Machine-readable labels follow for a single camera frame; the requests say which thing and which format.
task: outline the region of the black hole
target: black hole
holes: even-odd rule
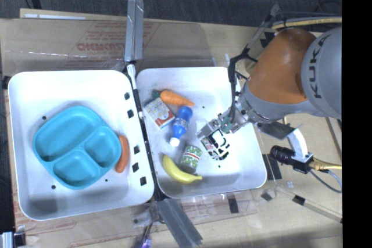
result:
[[[146,182],[146,177],[142,177],[141,179],[139,179],[140,183],[141,183],[141,186],[145,185],[147,182]]]
[[[138,171],[139,168],[140,167],[138,166],[138,162],[136,162],[135,164],[132,165],[133,172]]]
[[[134,116],[134,113],[132,110],[129,110],[127,113],[128,113],[129,118],[132,118]]]

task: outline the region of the soda can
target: soda can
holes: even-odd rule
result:
[[[195,146],[188,145],[185,148],[179,167],[189,174],[196,172],[202,151]]]

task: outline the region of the yellow cable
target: yellow cable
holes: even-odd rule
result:
[[[313,158],[313,161],[309,163],[309,167],[313,168],[316,171],[330,170],[330,169],[335,169],[335,170],[342,169],[342,166],[340,166],[339,164],[324,162],[316,158]]]
[[[314,20],[289,21],[285,23],[282,22],[280,24],[273,25],[271,29],[279,29],[279,28],[292,27],[292,26],[324,24],[324,23],[342,23],[342,18],[331,17],[331,18],[322,18],[322,19],[314,19]]]

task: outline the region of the carrot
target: carrot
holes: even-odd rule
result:
[[[171,105],[180,105],[180,106],[194,106],[194,102],[188,100],[187,98],[174,93],[170,90],[163,90],[162,92],[153,91],[153,97],[160,97],[164,103],[170,103]]]
[[[121,144],[121,156],[119,161],[115,165],[116,172],[123,172],[129,159],[129,144],[128,139],[124,135],[119,135],[119,141]]]

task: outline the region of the white plastic tray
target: white plastic tray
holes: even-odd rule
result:
[[[114,70],[19,73],[9,82],[9,100],[19,203],[26,216],[48,220],[134,206],[152,197],[154,183],[140,121],[124,74]],[[130,145],[123,173],[111,168],[93,185],[78,190],[60,184],[32,149],[39,127],[73,105],[95,111],[117,135],[125,135]]]
[[[262,186],[266,181],[266,168],[254,132],[249,124],[234,134],[224,137],[230,144],[229,155],[224,160],[212,159],[196,133],[210,120],[223,113],[231,105],[231,88],[225,67],[185,67],[146,69],[137,76],[137,87],[142,106],[152,99],[153,89],[169,89],[195,103],[193,116],[181,143],[177,148],[168,143],[171,125],[159,128],[151,118],[145,117],[149,144],[158,183],[164,194],[173,198],[210,195],[242,191]],[[179,106],[167,105],[177,114]],[[178,163],[186,145],[203,150],[196,173],[203,179],[191,184],[181,184],[165,172],[163,154]]]

